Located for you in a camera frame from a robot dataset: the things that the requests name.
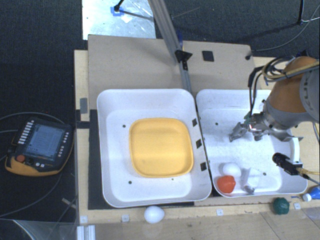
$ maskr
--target white ball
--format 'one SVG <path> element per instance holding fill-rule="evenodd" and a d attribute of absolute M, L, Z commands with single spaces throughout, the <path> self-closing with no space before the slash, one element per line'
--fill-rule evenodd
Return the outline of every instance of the white ball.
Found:
<path fill-rule="evenodd" d="M 235 162 L 227 162 L 222 167 L 222 173 L 239 178 L 241 176 L 241 169 Z"/>
<path fill-rule="evenodd" d="M 144 218 L 151 224 L 160 222 L 164 217 L 165 211 L 158 206 L 153 205 L 145 209 Z"/>

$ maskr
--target white tray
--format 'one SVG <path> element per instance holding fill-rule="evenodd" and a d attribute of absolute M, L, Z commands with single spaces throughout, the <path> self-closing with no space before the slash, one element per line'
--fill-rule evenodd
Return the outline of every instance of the white tray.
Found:
<path fill-rule="evenodd" d="M 269 90 L 258 90 L 253 113 L 262 111 L 261 101 L 267 99 L 269 93 Z M 232 193 L 219 191 L 217 179 L 222 176 L 221 166 L 228 162 L 237 163 L 242 175 L 249 168 L 263 173 L 254 192 L 255 196 L 297 194 L 306 190 L 306 179 L 287 174 L 272 161 L 276 152 L 288 157 L 291 152 L 299 152 L 297 140 L 281 142 L 273 136 L 265 135 L 262 140 L 254 141 L 252 133 L 247 132 L 242 138 L 229 141 L 233 128 L 238 122 L 243 123 L 244 116 L 250 110 L 248 90 L 205 89 L 197 94 L 196 103 L 213 185 L 222 196 L 249 196 L 242 189 L 241 178 L 235 179 L 236 185 Z"/>
<path fill-rule="evenodd" d="M 183 89 L 110 89 L 97 98 L 101 154 L 102 192 L 113 207 L 125 208 L 192 202 L 206 199 L 212 191 L 195 101 Z M 188 128 L 194 165 L 185 175 L 147 178 L 133 168 L 129 129 L 144 118 L 174 118 Z"/>

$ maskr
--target black square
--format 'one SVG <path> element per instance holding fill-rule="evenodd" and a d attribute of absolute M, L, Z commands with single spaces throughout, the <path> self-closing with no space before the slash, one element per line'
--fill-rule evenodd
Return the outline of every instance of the black square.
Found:
<path fill-rule="evenodd" d="M 202 51 L 203 60 L 205 62 L 214 62 L 214 53 L 211 50 L 203 50 Z"/>

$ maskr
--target yellow oval plate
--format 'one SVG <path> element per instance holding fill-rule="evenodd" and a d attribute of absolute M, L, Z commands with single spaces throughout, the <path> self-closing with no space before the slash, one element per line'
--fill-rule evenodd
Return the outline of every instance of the yellow oval plate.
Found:
<path fill-rule="evenodd" d="M 174 118 L 145 118 L 129 131 L 133 168 L 148 178 L 176 177 L 190 172 L 194 154 L 188 128 Z"/>

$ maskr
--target dark green ball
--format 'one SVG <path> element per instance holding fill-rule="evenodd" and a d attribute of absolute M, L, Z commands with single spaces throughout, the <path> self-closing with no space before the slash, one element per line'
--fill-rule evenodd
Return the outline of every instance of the dark green ball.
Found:
<path fill-rule="evenodd" d="M 273 201 L 273 209 L 276 214 L 287 214 L 290 209 L 290 204 L 285 198 L 278 197 Z"/>

